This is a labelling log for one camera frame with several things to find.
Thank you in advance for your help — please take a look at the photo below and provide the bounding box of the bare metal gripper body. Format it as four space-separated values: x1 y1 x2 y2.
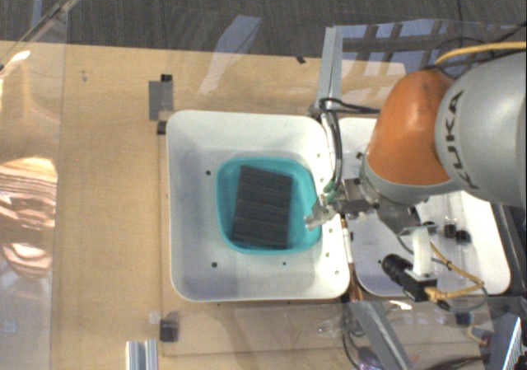
333 176 382 219

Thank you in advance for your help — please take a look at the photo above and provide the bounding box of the teal plastic bowl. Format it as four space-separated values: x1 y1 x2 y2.
214 156 323 255

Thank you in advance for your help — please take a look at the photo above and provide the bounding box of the black ribbed rectangular block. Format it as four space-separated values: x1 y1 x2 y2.
230 165 295 250

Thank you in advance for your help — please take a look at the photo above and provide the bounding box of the white plastic tray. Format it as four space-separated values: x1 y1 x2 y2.
336 116 512 297
165 109 352 303

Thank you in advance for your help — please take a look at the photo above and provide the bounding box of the black cylinder on white bracket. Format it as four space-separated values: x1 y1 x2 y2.
380 222 440 303

